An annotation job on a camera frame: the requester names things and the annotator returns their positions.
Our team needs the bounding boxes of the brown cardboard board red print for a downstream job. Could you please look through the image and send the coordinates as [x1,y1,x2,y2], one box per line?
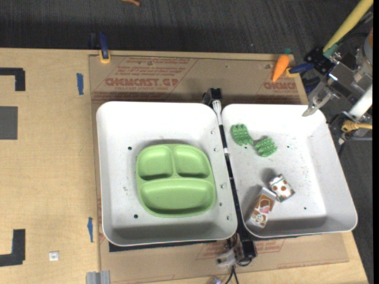
[88,50,351,278]

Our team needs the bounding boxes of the white carton with strawberry print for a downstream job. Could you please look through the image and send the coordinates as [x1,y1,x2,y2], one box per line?
[267,173,296,204]

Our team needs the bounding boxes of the brown and white carton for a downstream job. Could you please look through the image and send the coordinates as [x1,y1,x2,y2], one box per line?
[245,186,277,229]

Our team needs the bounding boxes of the black block with thin wires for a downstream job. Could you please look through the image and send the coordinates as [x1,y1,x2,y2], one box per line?
[201,88,224,106]
[233,239,258,263]

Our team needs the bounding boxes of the white plastic tray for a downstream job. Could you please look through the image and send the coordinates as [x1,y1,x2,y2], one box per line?
[95,101,239,247]
[220,103,359,239]

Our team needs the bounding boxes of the thin black and white rod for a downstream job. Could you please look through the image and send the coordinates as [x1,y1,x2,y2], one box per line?
[211,99,253,243]

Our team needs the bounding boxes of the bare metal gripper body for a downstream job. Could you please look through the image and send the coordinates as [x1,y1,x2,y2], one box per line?
[326,53,374,101]

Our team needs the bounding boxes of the orange toy carrot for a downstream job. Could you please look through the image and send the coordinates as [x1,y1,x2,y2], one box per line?
[271,48,293,83]

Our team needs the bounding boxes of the green divided plate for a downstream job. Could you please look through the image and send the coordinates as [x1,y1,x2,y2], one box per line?
[135,143,217,218]

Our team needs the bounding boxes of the green toy grapes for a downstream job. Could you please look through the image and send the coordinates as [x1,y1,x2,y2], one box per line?
[230,123,255,147]
[254,136,278,158]

